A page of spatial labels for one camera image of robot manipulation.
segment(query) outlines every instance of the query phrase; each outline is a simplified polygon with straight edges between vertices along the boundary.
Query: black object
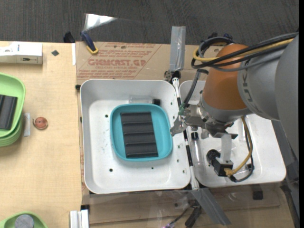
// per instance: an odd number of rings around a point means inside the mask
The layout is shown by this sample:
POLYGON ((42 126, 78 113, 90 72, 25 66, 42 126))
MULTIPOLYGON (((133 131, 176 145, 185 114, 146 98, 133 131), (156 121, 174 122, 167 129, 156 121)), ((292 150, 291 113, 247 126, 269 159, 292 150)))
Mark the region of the black object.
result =
POLYGON ((11 129, 16 105, 17 97, 0 95, 0 129, 11 129))
POLYGON ((160 106, 161 105, 161 100, 160 99, 153 99, 152 104, 160 106))
POLYGON ((181 72, 180 71, 174 71, 174 72, 171 72, 171 73, 172 73, 172 76, 171 76, 171 79, 170 79, 169 83, 173 84, 172 79, 173 78, 181 78, 181 72))
POLYGON ((199 139, 199 134, 197 132, 191 133, 191 139, 192 140, 198 140, 199 139))
POLYGON ((57 50, 55 50, 55 51, 52 51, 52 54, 53 54, 54 56, 58 56, 58 55, 59 55, 59 52, 58 52, 57 50))
POLYGON ((185 226, 187 228, 192 228, 194 226, 195 221, 198 219, 198 217, 201 215, 201 206, 198 208, 195 207, 189 218, 185 222, 185 226))
POLYGON ((126 158, 157 157, 151 112, 120 113, 126 158))
POLYGON ((70 31, 68 31, 65 36, 63 36, 63 41, 66 43, 75 43, 75 39, 73 38, 70 31))
POLYGON ((226 172, 224 171, 225 168, 230 168, 232 169, 233 163, 230 161, 226 164, 220 163, 216 157, 220 157, 220 153, 217 150, 209 150, 207 153, 207 160, 209 164, 211 164, 214 167, 215 173, 219 177, 226 177, 226 172))

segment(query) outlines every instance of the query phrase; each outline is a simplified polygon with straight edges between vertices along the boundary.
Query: white plastic part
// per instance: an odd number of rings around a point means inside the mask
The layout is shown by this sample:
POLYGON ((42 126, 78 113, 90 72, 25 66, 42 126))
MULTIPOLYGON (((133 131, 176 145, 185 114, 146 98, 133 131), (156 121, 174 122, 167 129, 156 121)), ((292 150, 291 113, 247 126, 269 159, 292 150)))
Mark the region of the white plastic part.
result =
POLYGON ((221 152, 220 158, 218 160, 220 163, 225 163, 226 161, 230 161, 231 148, 232 148, 231 135, 224 134, 221 137, 221 143, 222 143, 222 152, 221 152))
POLYGON ((191 172, 190 183, 191 183, 192 190, 200 189, 199 182, 195 179, 194 166, 190 166, 190 172, 191 172))
POLYGON ((176 134, 171 154, 157 161, 124 161, 116 156, 110 136, 110 114, 127 104, 130 95, 160 99, 170 125, 177 117, 174 87, 161 80, 91 79, 80 88, 84 179, 93 193, 174 190, 190 182, 190 167, 183 133, 176 134))
POLYGON ((30 113, 24 113, 24 132, 23 132, 24 137, 30 136, 30 126, 31 126, 30 113))
POLYGON ((173 78, 172 79, 172 84, 175 88, 176 97, 179 98, 181 96, 180 95, 180 81, 179 81, 179 78, 173 78))
POLYGON ((87 209, 81 211, 73 210, 69 214, 69 228, 89 228, 89 212, 87 209))
MULTIPOLYGON (((192 84, 192 81, 185 81, 180 85, 180 97, 183 100, 192 84)), ((200 91, 203 89, 205 81, 198 81, 194 89, 193 96, 191 97, 189 104, 197 104, 200 100, 200 91)), ((224 177, 219 177, 212 166, 209 166, 207 157, 204 154, 202 163, 205 162, 204 168, 195 169, 195 175, 197 180, 207 187, 224 187, 268 182, 282 181, 286 176, 286 168, 283 161, 283 157, 276 139, 276 135, 270 120, 262 118, 258 115, 251 114, 247 116, 247 124, 251 134, 253 142, 253 159, 255 169, 253 174, 245 181, 235 183, 227 180, 224 177)), ((229 133, 243 133, 241 129, 242 121, 238 119, 227 129, 229 133)), ((187 128, 188 136, 191 135, 191 127, 187 128)), ((222 152, 221 139, 213 138, 209 135, 206 139, 199 139, 200 145, 203 148, 203 153, 207 153, 211 149, 215 149, 222 152)), ((243 134, 232 140, 231 157, 230 159, 234 163, 234 167, 247 157, 248 148, 243 134)), ((243 178, 248 173, 246 168, 242 168, 234 176, 237 179, 243 178)))

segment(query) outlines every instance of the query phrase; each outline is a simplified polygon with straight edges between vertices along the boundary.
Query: white tray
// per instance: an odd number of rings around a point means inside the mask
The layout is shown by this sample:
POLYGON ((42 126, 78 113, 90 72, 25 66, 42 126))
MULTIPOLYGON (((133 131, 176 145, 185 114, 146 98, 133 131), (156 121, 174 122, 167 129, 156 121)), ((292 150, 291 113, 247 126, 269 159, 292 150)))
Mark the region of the white tray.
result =
MULTIPOLYGON (((185 81, 180 85, 180 97, 184 99, 190 89, 192 81, 185 81)), ((189 101, 189 104, 197 104, 200 100, 200 91, 204 88, 205 81, 198 81, 189 101)), ((204 171, 196 170, 196 178, 207 187, 223 187, 245 184, 257 184, 267 182, 282 181, 286 176, 286 168, 283 157, 276 139, 272 123, 270 120, 257 116, 256 114, 248 115, 248 127, 253 142, 253 160, 255 169, 253 174, 245 181, 235 183, 225 177, 219 177, 212 166, 208 166, 206 154, 209 150, 215 149, 221 152, 221 139, 213 138, 209 135, 206 139, 200 139, 200 146, 203 150, 204 171)), ((187 128, 188 136, 191 136, 191 128, 187 128)), ((229 133, 237 133, 238 137, 232 140, 231 160, 234 167, 237 167, 248 155, 248 148, 244 138, 242 121, 235 121, 234 125, 227 129, 229 133)), ((247 173, 235 175, 236 178, 242 178, 247 173)))
POLYGON ((110 137, 110 114, 130 96, 161 100, 173 126, 178 113, 174 87, 161 80, 91 79, 80 88, 85 184, 93 193, 182 189, 190 181, 183 134, 173 139, 171 154, 157 161, 124 161, 116 156, 110 137))

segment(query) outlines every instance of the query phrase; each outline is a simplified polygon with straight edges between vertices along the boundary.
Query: small round object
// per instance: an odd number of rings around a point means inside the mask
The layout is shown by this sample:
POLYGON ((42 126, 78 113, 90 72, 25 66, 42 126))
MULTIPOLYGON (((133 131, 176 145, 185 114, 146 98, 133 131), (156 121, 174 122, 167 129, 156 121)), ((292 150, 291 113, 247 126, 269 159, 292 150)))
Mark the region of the small round object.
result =
POLYGON ((38 128, 39 130, 43 130, 46 129, 48 127, 48 121, 47 119, 45 119, 44 117, 40 116, 37 117, 34 122, 33 122, 34 126, 36 128, 38 128))
POLYGON ((15 221, 15 228, 33 228, 34 219, 30 215, 20 215, 15 221))

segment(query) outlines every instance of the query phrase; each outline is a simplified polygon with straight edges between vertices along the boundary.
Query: teal tray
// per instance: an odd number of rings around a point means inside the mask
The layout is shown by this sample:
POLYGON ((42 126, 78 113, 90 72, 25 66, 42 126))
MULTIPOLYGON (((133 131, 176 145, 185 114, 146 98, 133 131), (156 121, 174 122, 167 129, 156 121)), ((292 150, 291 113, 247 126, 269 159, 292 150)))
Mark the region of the teal tray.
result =
POLYGON ((110 131, 113 149, 116 155, 125 161, 143 162, 160 160, 166 158, 172 151, 173 144, 168 116, 160 106, 155 104, 123 104, 117 106, 111 112, 110 131), (120 113, 136 112, 151 112, 158 151, 157 157, 126 158, 120 113))

